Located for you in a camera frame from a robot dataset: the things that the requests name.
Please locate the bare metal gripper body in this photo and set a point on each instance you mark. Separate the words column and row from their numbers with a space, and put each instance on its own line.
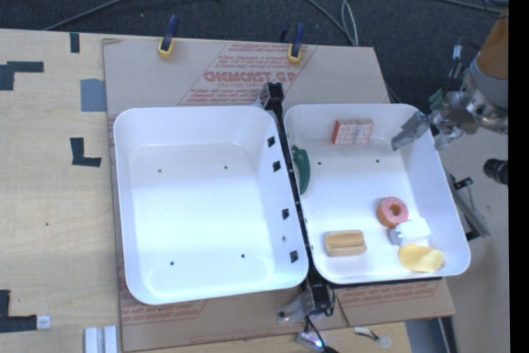
column 463, row 113

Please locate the green chilli pepper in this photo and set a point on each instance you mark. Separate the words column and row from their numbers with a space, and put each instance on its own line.
column 303, row 169

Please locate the thin black rod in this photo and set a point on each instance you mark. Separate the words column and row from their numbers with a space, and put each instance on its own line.
column 294, row 186

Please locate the yellow potato crisp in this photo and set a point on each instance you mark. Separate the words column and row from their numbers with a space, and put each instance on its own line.
column 420, row 259

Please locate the tan hot dog bun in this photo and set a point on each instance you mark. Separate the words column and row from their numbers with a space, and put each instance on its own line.
column 345, row 243

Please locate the orange carton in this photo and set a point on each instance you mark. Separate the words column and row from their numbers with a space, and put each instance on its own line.
column 352, row 131

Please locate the white plastic tray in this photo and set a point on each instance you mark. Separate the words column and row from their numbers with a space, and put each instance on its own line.
column 355, row 186
column 198, row 211

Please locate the pink doughnut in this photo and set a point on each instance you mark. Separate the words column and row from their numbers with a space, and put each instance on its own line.
column 386, row 215

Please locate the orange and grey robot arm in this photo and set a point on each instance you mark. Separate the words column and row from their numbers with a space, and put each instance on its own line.
column 494, row 49

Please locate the black cylinder on white bracket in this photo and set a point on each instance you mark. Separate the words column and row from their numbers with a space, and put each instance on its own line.
column 496, row 171

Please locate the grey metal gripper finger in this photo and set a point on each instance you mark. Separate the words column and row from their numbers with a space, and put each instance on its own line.
column 443, row 140
column 409, row 133

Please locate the brown cardboard board, red print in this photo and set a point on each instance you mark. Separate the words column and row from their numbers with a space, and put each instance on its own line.
column 198, row 74

